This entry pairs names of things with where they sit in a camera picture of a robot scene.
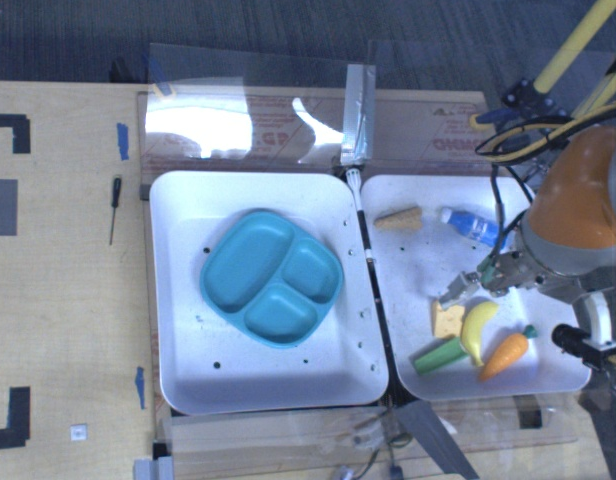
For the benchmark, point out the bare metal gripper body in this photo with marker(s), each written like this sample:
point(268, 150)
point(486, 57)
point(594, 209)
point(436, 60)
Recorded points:
point(510, 270)

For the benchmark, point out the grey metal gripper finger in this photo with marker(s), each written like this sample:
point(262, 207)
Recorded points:
point(466, 280)
point(450, 298)

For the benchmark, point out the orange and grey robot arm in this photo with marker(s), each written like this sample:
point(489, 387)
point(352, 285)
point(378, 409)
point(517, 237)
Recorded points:
point(573, 193)

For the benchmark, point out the yellow cheese slice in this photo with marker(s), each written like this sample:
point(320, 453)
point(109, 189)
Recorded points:
point(445, 320)

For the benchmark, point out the white plastic tray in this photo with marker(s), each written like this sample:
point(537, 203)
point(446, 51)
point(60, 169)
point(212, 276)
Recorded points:
point(418, 273)
point(188, 268)

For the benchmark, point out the yellow banana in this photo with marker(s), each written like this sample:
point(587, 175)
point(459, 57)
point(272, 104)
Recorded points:
point(475, 333)

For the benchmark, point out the blue and white bottle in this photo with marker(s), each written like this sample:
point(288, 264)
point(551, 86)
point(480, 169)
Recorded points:
point(470, 225)

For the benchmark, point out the green cylinder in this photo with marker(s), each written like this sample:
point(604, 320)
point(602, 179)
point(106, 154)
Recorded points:
point(438, 357)

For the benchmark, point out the orange carrot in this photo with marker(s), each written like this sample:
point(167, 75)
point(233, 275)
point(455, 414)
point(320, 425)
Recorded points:
point(508, 353)

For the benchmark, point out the blue divided plate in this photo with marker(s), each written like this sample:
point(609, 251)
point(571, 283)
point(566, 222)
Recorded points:
point(258, 263)

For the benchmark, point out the black screwdriver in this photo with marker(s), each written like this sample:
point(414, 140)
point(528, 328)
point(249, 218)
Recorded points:
point(116, 193)

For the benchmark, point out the black cylinder on white bracket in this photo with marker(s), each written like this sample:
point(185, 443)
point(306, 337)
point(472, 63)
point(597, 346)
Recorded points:
point(578, 340)

